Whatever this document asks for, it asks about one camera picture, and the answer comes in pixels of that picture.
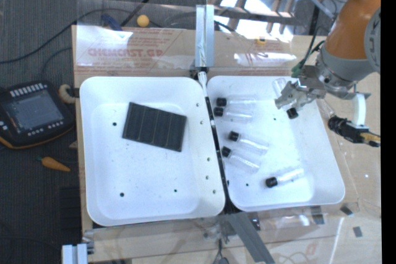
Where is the brown cardboard board red print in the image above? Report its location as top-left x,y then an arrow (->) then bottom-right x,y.
71,24 -> 382,264

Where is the beige toy doughnut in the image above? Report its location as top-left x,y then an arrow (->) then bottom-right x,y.
58,83 -> 77,104

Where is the orange toy carrot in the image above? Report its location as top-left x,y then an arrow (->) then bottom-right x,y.
35,156 -> 72,172

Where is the black cylinder on white bracket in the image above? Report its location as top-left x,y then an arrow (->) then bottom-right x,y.
327,92 -> 371,144

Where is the black ribbed rectangular panel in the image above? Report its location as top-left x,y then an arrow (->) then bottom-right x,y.
121,101 -> 188,153

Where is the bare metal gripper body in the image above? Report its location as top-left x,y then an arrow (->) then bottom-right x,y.
297,66 -> 342,100

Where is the white plastic tray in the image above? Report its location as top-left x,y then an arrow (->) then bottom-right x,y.
79,75 -> 226,228
206,74 -> 346,213

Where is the clear plastic bottle black cap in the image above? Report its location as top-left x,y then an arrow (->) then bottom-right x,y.
264,167 -> 306,189
221,145 -> 261,174
228,130 -> 270,155
213,106 -> 253,124
271,77 -> 300,121
215,95 -> 258,109

